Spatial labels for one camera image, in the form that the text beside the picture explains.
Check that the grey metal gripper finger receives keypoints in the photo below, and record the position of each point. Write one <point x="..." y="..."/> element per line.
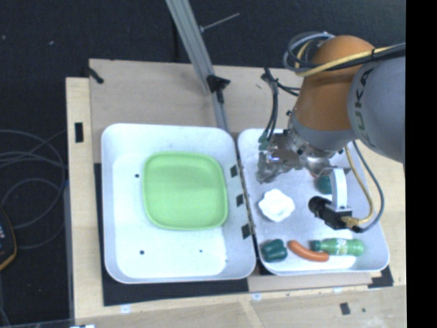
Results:
<point x="280" y="170"/>
<point x="263" y="169"/>

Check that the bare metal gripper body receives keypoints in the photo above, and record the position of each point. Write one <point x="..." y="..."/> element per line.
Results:
<point x="300" y="157"/>

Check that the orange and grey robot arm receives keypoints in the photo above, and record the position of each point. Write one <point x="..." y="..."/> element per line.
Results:
<point x="327" y="94"/>

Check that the dark green round toy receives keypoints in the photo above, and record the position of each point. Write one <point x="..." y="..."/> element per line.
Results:
<point x="324" y="184"/>

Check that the white plastic tray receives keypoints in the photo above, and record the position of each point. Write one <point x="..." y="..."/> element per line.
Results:
<point x="129" y="200"/>
<point x="304" y="224"/>

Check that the green toy pepper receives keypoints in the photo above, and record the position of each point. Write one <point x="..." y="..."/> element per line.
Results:
<point x="274" y="250"/>

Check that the green divided plate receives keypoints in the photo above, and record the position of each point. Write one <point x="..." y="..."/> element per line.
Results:
<point x="184" y="190"/>

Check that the orange toy sausage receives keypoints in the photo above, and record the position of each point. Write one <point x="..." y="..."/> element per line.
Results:
<point x="307" y="252"/>

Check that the green plastic bottle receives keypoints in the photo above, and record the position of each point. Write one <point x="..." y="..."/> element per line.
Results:
<point x="338" y="247"/>

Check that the pale wood board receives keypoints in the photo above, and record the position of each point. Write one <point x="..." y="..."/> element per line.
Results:
<point x="150" y="94"/>

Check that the black cylinder on white bracket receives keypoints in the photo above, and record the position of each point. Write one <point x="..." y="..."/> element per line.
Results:
<point x="329" y="212"/>

